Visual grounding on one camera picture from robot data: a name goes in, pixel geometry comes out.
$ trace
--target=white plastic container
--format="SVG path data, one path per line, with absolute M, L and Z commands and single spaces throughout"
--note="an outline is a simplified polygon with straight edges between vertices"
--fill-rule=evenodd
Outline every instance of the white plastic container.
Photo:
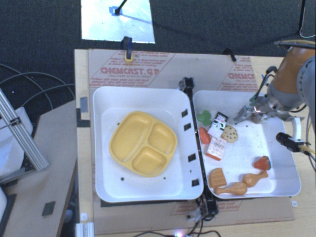
M 107 202 L 196 199 L 203 191 L 190 101 L 175 89 L 101 87 L 93 94 L 96 191 Z M 117 163 L 109 142 L 118 123 L 131 112 L 148 113 L 167 124 L 178 146 L 166 169 L 144 177 Z
M 206 156 L 207 145 L 201 144 L 206 175 L 221 167 L 227 185 L 241 182 L 246 173 L 260 173 L 259 169 L 253 167 L 253 163 L 261 156 L 268 156 L 272 165 L 267 171 L 268 178 L 261 179 L 254 187 L 248 188 L 245 195 L 215 195 L 222 199 L 294 196 L 299 193 L 301 182 L 293 155 L 276 140 L 279 132 L 285 132 L 283 122 L 279 118 L 270 118 L 264 124 L 255 124 L 248 120 L 237 125 L 233 122 L 239 110 L 244 105 L 249 105 L 252 96 L 253 93 L 248 92 L 204 90 L 194 95 L 196 114 L 208 110 L 214 118 L 217 112 L 222 112 L 229 117 L 227 124 L 238 132 L 235 143 L 226 143 L 221 161 Z
M 16 114 L 24 124 L 28 133 L 32 133 L 32 123 L 23 107 L 17 109 Z M 0 119 L 0 127 L 5 126 L 4 120 Z M 0 178 L 21 168 L 24 151 L 14 138 L 9 127 L 0 129 Z

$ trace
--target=black rod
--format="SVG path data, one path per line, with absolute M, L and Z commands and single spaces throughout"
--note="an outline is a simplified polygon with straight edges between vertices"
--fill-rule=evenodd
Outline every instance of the black rod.
M 305 2 L 306 2 L 306 0 L 302 0 L 300 23 L 299 23 L 299 25 L 298 25 L 298 33 L 300 33 L 300 31 L 301 31 L 301 29 L 302 29 L 302 26 L 303 26 L 304 11 L 305 11 Z
M 121 3 L 121 5 L 120 5 L 117 9 L 114 10 L 115 15 L 119 15 L 120 10 L 122 9 L 122 7 L 123 7 L 124 4 L 126 3 L 126 1 L 127 1 L 127 0 L 124 0 L 124 1 Z

